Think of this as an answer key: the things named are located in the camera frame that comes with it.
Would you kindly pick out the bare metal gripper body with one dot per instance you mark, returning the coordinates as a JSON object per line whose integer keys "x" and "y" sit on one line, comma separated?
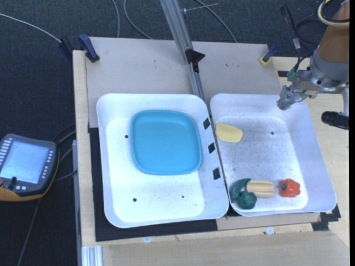
{"x": 319, "y": 84}

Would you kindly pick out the black cylinder on white bracket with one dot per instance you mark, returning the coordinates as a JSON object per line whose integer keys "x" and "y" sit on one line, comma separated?
{"x": 334, "y": 119}

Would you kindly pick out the dark green toy broccoli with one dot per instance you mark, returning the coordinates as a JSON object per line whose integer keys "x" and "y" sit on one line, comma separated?
{"x": 247, "y": 200}

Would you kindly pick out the blue plate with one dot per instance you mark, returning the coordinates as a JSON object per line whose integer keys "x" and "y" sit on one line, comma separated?
{"x": 166, "y": 143}

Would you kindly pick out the white plastic tray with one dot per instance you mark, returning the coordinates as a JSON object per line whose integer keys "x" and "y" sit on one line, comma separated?
{"x": 155, "y": 198}
{"x": 266, "y": 159}

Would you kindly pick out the orange toy bell pepper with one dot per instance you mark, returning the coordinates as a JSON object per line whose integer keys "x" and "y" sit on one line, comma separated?
{"x": 290, "y": 188}

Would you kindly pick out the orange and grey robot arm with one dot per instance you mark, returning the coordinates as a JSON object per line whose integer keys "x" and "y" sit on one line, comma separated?
{"x": 334, "y": 40}

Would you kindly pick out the tan striped toy bread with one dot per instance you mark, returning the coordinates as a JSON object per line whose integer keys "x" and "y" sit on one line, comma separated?
{"x": 260, "y": 188}

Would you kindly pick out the green curved toy vegetable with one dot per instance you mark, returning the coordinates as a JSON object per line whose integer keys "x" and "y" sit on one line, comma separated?
{"x": 235, "y": 188}

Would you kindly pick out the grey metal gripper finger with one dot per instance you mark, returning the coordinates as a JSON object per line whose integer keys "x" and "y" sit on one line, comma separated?
{"x": 283, "y": 100}
{"x": 296, "y": 98}

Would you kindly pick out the yellow flat toy food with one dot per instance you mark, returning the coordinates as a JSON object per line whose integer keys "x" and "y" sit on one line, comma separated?
{"x": 228, "y": 132}

